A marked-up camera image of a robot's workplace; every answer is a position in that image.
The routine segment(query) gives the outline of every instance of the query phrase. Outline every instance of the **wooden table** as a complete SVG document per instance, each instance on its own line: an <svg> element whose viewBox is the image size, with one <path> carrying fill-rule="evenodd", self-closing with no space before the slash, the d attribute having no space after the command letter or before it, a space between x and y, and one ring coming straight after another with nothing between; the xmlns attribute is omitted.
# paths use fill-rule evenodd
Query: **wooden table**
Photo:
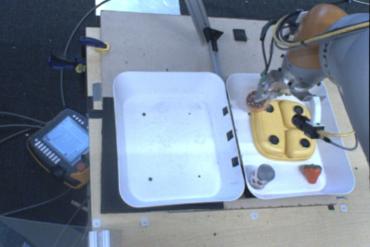
<svg viewBox="0 0 370 247"><path fill-rule="evenodd" d="M130 54L124 60L117 61L122 70L165 71L159 65L158 70L153 69L155 57L151 53L159 52L156 47L161 37L160 30L154 30L152 36L139 35L135 31L135 20L140 20L143 14L121 14L133 28L127 32L119 28L125 46L136 46L136 53L142 55L140 63L131 63L135 57ZM186 37L193 34L189 17L171 16L175 22L185 24L189 28L185 34L188 43L183 44L183 50L192 47L200 41L195 37ZM232 20L210 18L211 25L217 30L224 31L225 40L232 35L232 28L246 30L247 43L235 42L233 49L223 38L219 40L220 61L223 67L224 78L235 72L259 73L263 69L262 55L260 53L259 34L265 24L263 21ZM171 26L162 24L163 28ZM100 28L87 28L87 36L101 38ZM87 49L87 81L88 96L95 95L94 109L102 109L99 95L93 92L93 84L102 82L102 55L92 47ZM280 54L274 56L271 69L280 64ZM170 60L164 61L175 71L176 67L186 67ZM210 63L189 64L190 71L211 71ZM336 87L325 81L328 95L332 103L335 118L340 131L349 131L351 126L345 113L343 103ZM193 212L144 212L144 213L118 213L101 214L101 152L102 152L102 120L89 119L90 125L90 164L91 164L91 218L94 230L110 230L111 246L368 246L370 242L370 191L369 191L369 165L361 148L348 153L349 161L354 173L356 185L350 194L341 198L337 196L310 196L283 198L276 200L240 199L225 203L225 209L218 211ZM351 139L344 140L345 145L352 145ZM141 218L148 218L150 225L143 227Z"/></svg>

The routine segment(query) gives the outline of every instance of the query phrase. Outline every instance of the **empty white tray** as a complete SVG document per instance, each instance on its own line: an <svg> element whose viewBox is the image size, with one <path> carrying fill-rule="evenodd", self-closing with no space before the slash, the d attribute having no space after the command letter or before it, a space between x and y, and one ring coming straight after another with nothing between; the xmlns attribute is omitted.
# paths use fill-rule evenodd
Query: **empty white tray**
<svg viewBox="0 0 370 247"><path fill-rule="evenodd" d="M315 153L306 161L274 161L259 154L253 143L248 115L250 110L246 104L248 93L256 90L259 79L259 74L236 73L227 80L227 92L246 177L263 163L271 165L275 170L274 180L263 189L256 190L247 184L250 192L258 198L271 199L317 194L346 194L352 191L354 176L346 152L324 141L316 141ZM338 128L325 86L321 84L319 87L314 87L312 94L326 96L321 102L321 123L326 131L337 133ZM279 97L279 99L297 101L310 109L307 102L298 101L293 96ZM335 141L342 145L340 138ZM321 175L315 184L308 183L301 172L303 165L312 163L322 166Z"/></svg>
<svg viewBox="0 0 370 247"><path fill-rule="evenodd" d="M231 201L245 183L225 84L209 72L124 72L113 83L119 189L133 207Z"/></svg>

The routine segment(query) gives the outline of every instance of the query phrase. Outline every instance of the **salt shaker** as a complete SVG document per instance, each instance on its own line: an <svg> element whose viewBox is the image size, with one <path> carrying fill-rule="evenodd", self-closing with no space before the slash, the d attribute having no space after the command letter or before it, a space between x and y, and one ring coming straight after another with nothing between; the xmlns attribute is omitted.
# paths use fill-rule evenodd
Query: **salt shaker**
<svg viewBox="0 0 370 247"><path fill-rule="evenodd" d="M249 183L255 189L263 189L275 177L275 171L268 164L262 164L249 175Z"/></svg>

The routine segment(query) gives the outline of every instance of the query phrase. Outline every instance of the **strawberry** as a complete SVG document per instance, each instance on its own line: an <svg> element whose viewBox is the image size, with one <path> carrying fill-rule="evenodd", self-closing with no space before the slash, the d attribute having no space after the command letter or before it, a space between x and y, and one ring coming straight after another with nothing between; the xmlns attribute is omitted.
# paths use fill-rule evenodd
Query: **strawberry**
<svg viewBox="0 0 370 247"><path fill-rule="evenodd" d="M314 164L311 164L311 165L306 165L303 169L306 177L307 177L307 180L309 183L311 184L315 184L316 181L317 181L317 178L319 178L320 174L321 174L321 166L319 165L314 165Z"/></svg>

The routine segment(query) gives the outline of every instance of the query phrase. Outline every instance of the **black floor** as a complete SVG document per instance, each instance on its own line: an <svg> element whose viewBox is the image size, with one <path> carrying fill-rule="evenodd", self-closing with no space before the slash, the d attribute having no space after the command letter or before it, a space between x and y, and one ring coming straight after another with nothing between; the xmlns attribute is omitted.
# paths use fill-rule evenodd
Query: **black floor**
<svg viewBox="0 0 370 247"><path fill-rule="evenodd" d="M275 19L295 9L309 9L315 4L330 2L348 13L369 12L369 6L343 3L342 0L203 0L209 16L246 19ZM74 26L94 6L94 0L0 0L0 111L48 121L63 107L60 98L60 73L50 69L47 59L52 51L62 53ZM187 13L180 0L181 11ZM90 16L76 36L99 20ZM73 39L70 54L81 55ZM67 107L87 112L84 75L65 71L64 90ZM1 124L25 123L0 116ZM19 128L2 128L0 140ZM30 156L26 150L27 136L22 134L0 143L0 213L36 204L66 191ZM19 212L13 217L65 224L76 208L70 201L82 202L87 190L69 192L48 205ZM87 215L80 212L71 221L83 226Z"/></svg>

